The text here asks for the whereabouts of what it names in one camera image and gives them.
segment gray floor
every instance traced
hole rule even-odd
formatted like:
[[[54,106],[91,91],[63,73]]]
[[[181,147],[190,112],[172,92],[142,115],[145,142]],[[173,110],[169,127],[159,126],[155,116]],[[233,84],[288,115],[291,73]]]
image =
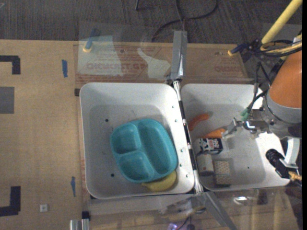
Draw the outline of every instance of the gray floor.
[[[108,30],[121,30],[118,40],[139,40],[140,28],[158,28],[178,19],[175,1],[140,0],[136,11],[136,0],[0,0],[0,39],[81,40],[94,24],[105,35]],[[189,43],[251,42],[269,29],[290,1],[217,0],[217,8],[210,16],[186,22]],[[214,5],[213,0],[178,2],[185,18],[206,13]],[[172,28],[181,29],[181,25],[175,23],[165,31]],[[280,37],[294,37],[301,28],[302,7]],[[301,191],[296,187],[292,190],[295,213],[301,221]]]

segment gray square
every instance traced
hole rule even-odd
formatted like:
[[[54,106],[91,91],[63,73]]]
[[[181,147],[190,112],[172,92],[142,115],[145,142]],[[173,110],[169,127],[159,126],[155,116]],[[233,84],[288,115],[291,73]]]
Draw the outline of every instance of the gray square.
[[[14,87],[0,87],[0,114],[14,113]]]

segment teal bowl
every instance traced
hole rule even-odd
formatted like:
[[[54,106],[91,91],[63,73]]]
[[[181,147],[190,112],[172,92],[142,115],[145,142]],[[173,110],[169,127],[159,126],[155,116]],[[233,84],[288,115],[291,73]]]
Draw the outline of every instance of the teal bowl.
[[[131,182],[160,179],[178,165],[174,144],[156,120],[141,119],[118,126],[112,132],[110,142],[120,172]]]

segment carrot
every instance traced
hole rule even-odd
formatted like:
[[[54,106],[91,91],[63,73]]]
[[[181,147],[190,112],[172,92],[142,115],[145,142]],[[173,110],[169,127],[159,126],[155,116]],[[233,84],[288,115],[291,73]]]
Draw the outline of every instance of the carrot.
[[[203,136],[201,138],[203,138],[203,139],[205,139],[205,138],[212,138],[212,139],[214,139],[214,138],[222,138],[222,133],[225,132],[225,131],[226,130],[224,128],[218,128],[218,129],[210,132],[209,134],[207,134],[207,135],[205,135],[205,136]]]
[[[196,117],[194,117],[190,122],[189,122],[189,130],[192,131],[196,125],[201,122],[201,121],[204,121],[204,120],[207,120],[209,119],[209,114],[207,113],[203,113],[203,114],[200,114],[200,115],[197,115]]]

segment banana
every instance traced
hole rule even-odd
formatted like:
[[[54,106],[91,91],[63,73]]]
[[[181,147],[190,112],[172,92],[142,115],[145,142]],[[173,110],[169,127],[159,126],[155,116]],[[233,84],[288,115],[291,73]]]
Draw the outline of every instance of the banana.
[[[173,171],[162,179],[153,182],[142,183],[141,185],[147,187],[152,192],[162,192],[171,188],[172,185],[175,183],[176,179],[177,173],[176,171]]]

